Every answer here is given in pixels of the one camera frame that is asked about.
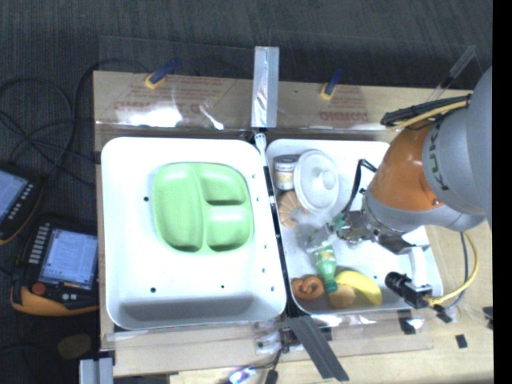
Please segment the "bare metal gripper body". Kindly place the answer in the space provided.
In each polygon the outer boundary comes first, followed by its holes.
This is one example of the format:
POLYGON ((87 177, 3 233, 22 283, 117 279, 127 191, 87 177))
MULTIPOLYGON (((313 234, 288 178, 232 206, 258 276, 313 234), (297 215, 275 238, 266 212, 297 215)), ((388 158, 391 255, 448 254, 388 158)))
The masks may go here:
POLYGON ((404 232, 380 223, 370 210, 352 210, 343 215, 342 237, 349 242, 371 241, 393 254, 406 254, 409 243, 404 232))

